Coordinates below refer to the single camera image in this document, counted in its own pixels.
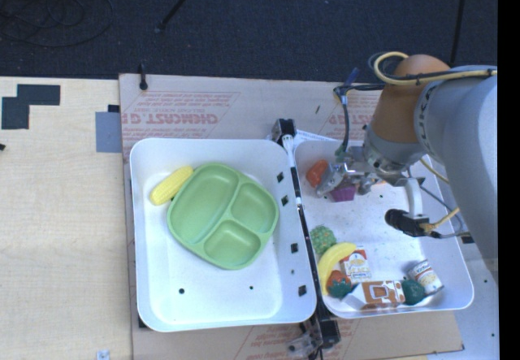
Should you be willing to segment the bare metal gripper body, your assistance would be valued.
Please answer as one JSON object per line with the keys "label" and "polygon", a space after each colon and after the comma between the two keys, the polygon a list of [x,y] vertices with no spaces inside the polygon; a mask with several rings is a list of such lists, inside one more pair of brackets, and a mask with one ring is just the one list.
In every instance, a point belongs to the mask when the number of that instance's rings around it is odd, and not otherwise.
{"label": "bare metal gripper body", "polygon": [[374,184],[378,180],[393,182],[409,166],[385,157],[374,148],[338,148],[328,166],[328,183]]}

